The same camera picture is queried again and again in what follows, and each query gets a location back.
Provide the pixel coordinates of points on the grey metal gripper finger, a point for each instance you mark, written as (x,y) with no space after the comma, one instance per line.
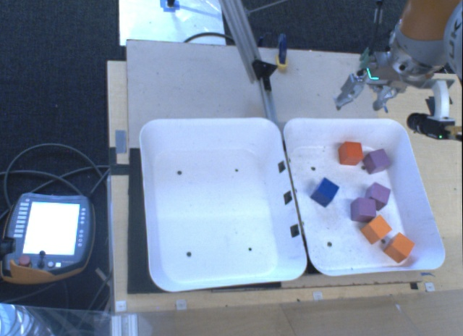
(350,90)
(383,97)

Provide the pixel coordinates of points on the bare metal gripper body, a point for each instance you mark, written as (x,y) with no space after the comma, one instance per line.
(398,72)

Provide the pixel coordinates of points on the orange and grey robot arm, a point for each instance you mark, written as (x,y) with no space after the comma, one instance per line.
(428,8)

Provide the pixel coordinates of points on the dark orange cube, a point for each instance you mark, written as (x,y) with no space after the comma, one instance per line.
(350,153)

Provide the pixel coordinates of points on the purple cube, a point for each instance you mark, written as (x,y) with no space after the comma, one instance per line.
(379,194)
(362,209)
(377,160)

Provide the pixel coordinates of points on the blue cube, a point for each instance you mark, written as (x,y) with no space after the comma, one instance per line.
(325,192)

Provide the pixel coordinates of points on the white plastic tray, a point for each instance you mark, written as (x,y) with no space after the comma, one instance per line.
(336,226)
(217,211)

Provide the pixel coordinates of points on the pale flat board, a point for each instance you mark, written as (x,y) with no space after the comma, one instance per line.
(199,84)

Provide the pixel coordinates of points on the black cylinder on white bracket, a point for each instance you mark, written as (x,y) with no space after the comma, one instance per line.
(432,122)

